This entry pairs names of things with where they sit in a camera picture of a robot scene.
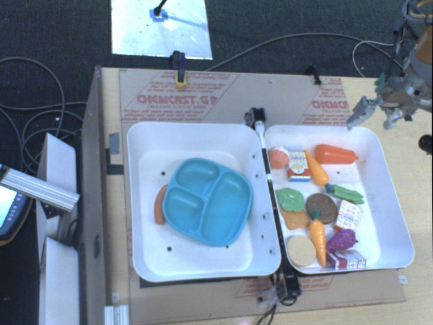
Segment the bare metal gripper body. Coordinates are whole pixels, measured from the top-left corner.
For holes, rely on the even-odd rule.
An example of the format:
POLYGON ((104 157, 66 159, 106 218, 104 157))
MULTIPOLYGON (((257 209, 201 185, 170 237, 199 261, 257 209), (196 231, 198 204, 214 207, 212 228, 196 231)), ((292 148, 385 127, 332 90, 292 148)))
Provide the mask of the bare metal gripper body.
POLYGON ((432 86, 418 77, 390 77, 380 91, 381 108, 398 108, 413 113, 432 112, 432 86))

